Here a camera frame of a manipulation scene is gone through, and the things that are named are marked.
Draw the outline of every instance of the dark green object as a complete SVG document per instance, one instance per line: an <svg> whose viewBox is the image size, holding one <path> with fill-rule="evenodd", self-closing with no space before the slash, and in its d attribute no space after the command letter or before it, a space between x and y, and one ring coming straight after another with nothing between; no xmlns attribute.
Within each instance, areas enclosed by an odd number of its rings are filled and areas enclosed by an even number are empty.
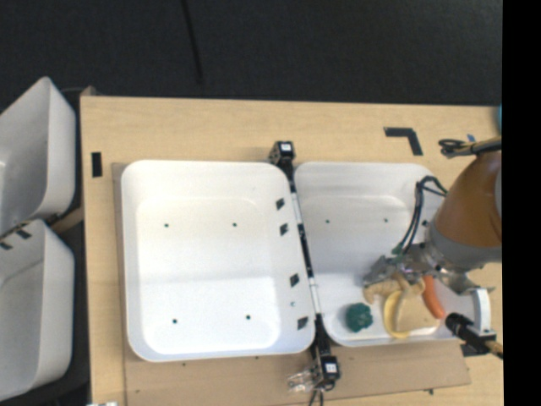
<svg viewBox="0 0 541 406"><path fill-rule="evenodd" d="M346 324L353 332L359 332L361 329L368 328L374 319L370 312L370 307L366 304L353 304L347 308Z"/></svg>

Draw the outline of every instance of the wooden board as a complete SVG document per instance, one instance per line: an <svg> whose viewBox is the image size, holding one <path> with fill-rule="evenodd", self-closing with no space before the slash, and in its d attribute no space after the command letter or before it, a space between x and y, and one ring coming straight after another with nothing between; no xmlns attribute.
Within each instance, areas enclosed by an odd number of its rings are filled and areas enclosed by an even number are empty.
<svg viewBox="0 0 541 406"><path fill-rule="evenodd" d="M306 404L287 393L286 377L309 362L307 354L152 364L125 344L113 204L113 163L139 159L261 161L277 140L291 140L297 163L306 161L415 162L449 186L471 158L447 160L437 140L496 134L487 107L389 106L278 101L81 98L85 235L93 402L148 404ZM413 128L423 156L384 127ZM102 176L92 175L101 153ZM472 275L492 293L493 326L503 339L501 269ZM344 377L325 404L503 404L503 365L494 357L462 358L454 340L333 351ZM442 388L434 396L392 392Z"/></svg>

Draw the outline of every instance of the carrot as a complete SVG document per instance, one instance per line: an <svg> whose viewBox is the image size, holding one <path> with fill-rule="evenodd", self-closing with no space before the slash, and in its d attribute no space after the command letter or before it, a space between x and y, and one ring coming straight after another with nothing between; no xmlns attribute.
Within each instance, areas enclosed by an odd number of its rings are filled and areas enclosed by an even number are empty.
<svg viewBox="0 0 541 406"><path fill-rule="evenodd" d="M445 310L440 304L436 292L434 289L434 278L431 275L423 276L424 280L424 292L423 300L426 308L430 310L430 313L436 319L443 319L445 317Z"/></svg>

